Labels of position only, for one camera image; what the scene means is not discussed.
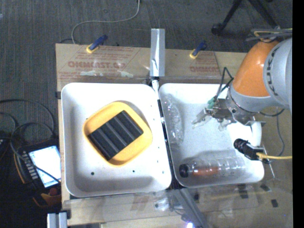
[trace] yellow cable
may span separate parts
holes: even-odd
[[[260,159],[276,159],[276,160],[287,160],[287,159],[292,159],[292,155],[290,156],[271,156],[271,155],[267,155],[267,154],[263,154],[263,153],[256,153],[256,155],[260,158]]]

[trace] black connector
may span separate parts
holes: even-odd
[[[233,146],[252,161],[258,161],[259,157],[257,153],[263,152],[261,147],[252,146],[248,141],[243,139],[236,139]]]

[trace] clear plastic bottle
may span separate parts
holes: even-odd
[[[180,165],[180,176],[189,177],[236,177],[245,171],[245,161],[241,156],[221,159],[193,159]]]

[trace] gray carpet floor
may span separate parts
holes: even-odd
[[[255,43],[245,41],[250,30],[271,27],[244,0],[223,33],[213,35],[213,24],[223,21],[232,2],[141,0],[133,19],[85,23],[79,25],[73,35],[78,44],[90,44],[106,34],[108,46],[149,48],[151,29],[163,28],[169,49],[193,49],[205,40],[210,51],[248,52]],[[262,2],[282,29],[292,28],[293,0]],[[55,44],[71,43],[72,29],[80,22],[123,20],[132,17],[136,10],[137,0],[0,0],[3,15],[0,19],[0,100],[27,99],[45,105],[54,116],[57,134]],[[0,112],[14,116],[19,125],[51,124],[45,110],[31,103],[0,104]],[[11,133],[12,129],[10,118],[0,115],[0,130]],[[34,142],[47,138],[49,133],[36,125],[27,129],[26,136],[29,142]],[[7,224],[3,227],[45,227],[45,213],[29,205],[27,199],[11,202],[9,206],[6,211],[0,206],[1,227],[2,224]]]

